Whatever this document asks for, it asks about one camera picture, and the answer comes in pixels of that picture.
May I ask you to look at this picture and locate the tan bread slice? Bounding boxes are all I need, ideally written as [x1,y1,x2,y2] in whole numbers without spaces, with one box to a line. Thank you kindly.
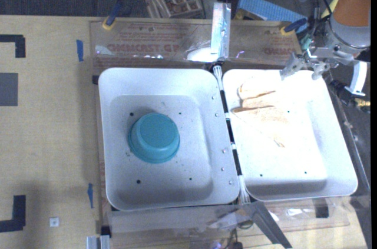
[237,76,278,101]
[231,98,292,126]

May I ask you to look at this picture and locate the brown cardboard board red print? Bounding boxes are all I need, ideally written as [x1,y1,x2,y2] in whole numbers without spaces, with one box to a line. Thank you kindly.
[89,20,352,243]

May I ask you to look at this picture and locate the white plastic tray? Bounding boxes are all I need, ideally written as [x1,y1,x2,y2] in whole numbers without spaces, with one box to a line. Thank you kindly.
[221,68,359,202]
[97,67,241,212]

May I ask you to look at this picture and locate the teal bowl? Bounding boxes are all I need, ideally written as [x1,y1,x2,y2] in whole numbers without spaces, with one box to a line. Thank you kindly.
[127,112,181,165]

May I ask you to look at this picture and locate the black cylinder on white bracket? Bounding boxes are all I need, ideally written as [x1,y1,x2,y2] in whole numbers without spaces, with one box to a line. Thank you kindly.
[329,60,368,105]

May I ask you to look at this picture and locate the thin black and white rod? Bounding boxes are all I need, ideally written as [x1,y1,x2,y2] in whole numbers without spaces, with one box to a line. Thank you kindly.
[212,64,252,205]

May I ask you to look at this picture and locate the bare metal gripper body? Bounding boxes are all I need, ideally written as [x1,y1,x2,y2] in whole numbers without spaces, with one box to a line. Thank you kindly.
[304,42,356,68]

